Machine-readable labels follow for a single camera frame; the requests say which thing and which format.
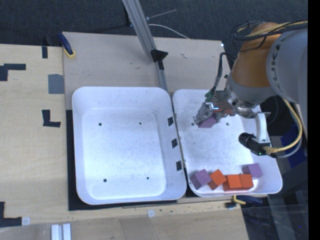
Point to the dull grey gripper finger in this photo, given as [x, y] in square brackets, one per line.
[218, 116]
[201, 114]

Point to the purple cube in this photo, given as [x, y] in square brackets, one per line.
[254, 170]
[208, 123]
[201, 177]

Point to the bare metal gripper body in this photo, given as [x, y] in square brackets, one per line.
[225, 105]

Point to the orange cube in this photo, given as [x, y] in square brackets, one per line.
[218, 177]
[246, 181]
[233, 182]

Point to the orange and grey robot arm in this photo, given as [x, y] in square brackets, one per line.
[252, 66]

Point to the black cylinder on white bracket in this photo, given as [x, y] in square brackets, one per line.
[261, 127]

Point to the white plastic tray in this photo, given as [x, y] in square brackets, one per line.
[125, 146]
[217, 146]

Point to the pale wood board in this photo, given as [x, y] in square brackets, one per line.
[112, 61]

